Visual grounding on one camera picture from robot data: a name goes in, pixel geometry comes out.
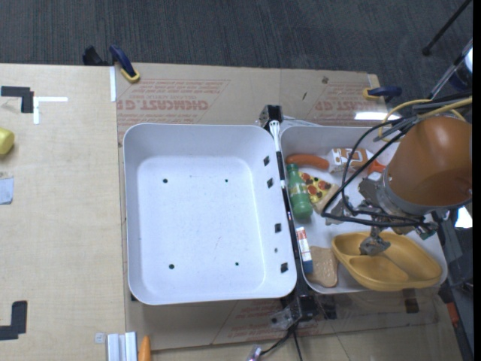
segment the black tape mark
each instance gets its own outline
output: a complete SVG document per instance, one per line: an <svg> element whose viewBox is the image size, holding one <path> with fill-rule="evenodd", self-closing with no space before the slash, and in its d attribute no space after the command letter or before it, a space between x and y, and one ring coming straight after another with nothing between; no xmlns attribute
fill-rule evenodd
<svg viewBox="0 0 481 361"><path fill-rule="evenodd" d="M21 111L24 114L33 113L33 91L29 87L2 86L2 96L22 98Z"/></svg>
<svg viewBox="0 0 481 361"><path fill-rule="evenodd" d="M16 340L19 334L27 332L27 301L16 301L12 304L10 326L0 326L0 341Z"/></svg>

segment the yellow bowl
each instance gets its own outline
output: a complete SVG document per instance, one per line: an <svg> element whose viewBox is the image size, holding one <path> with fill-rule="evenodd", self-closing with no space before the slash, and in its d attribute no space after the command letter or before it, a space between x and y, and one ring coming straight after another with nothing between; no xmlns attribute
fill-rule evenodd
<svg viewBox="0 0 481 361"><path fill-rule="evenodd" d="M362 286L376 291L396 291L435 285L443 269L416 242L393 232L380 236L391 246L375 256L361 255L359 246L369 232L340 234L332 240L332 250Z"/></svg>

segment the gray carpet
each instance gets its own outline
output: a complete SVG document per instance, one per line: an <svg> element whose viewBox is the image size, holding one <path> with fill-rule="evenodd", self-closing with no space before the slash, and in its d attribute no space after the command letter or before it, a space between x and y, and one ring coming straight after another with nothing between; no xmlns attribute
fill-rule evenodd
<svg viewBox="0 0 481 361"><path fill-rule="evenodd" d="M0 62L82 65L89 45L111 62L116 44L132 62L366 71L405 101L472 38L471 3L421 52L463 1L0 0Z"/></svg>

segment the white plastic tray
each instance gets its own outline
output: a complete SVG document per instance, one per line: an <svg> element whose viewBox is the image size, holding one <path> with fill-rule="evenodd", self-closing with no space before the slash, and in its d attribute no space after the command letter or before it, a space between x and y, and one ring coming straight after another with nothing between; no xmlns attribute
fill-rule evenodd
<svg viewBox="0 0 481 361"><path fill-rule="evenodd" d="M272 137L138 124L123 143L128 279L148 305L280 298L297 273Z"/></svg>
<svg viewBox="0 0 481 361"><path fill-rule="evenodd" d="M357 142L357 140L368 129L364 127L336 127L336 126L290 126L281 133L280 144L283 151L284 158L293 153L309 153L317 156L326 156L332 148L347 147L351 148ZM373 142L373 139L377 136L376 132L372 132L369 136L359 145L361 148L365 148L372 153L378 151L384 142ZM396 149L396 144L393 144L390 148L383 152L378 158L381 164L387 165ZM334 184L341 184L342 173L330 174L326 171L320 171L315 168L301 168L302 171L319 177L324 181L328 181ZM365 175L359 175L358 178L353 180L345 189L345 193L349 196L349 201L354 205L358 205L363 199L358 192L358 185L361 179ZM337 204L340 197L334 200L333 205ZM361 232L369 231L370 227L359 223L344 222L341 224L326 225L325 219L316 212L310 218L310 221L300 223L295 221L296 226L304 226L306 229L306 235L309 245L316 245L320 247L331 247L332 238L336 235L347 232ZM407 234L408 238L413 239L419 246L421 246L428 254L430 254L443 269L443 274L440 278L440 283L444 282L447 277L447 264L446 258L443 254L443 248L440 244L437 234L432 235L426 240L422 240L415 232ZM304 277L310 287L322 294L335 294L335 293L351 293L366 290L361 284L359 284L347 271L347 269L339 264L337 273L337 286L336 287L323 287L320 284L309 282Z"/></svg>

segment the orange sausage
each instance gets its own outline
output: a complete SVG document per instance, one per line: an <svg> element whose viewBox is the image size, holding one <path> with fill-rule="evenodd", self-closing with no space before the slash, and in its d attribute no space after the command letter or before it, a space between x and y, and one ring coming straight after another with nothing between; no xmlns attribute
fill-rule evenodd
<svg viewBox="0 0 481 361"><path fill-rule="evenodd" d="M308 153L295 153L293 155L289 155L286 158L286 164L295 163L299 167L303 165L308 165L311 167L318 168L320 170L328 170L329 169L329 161L324 158L321 158L317 155L310 155Z"/></svg>

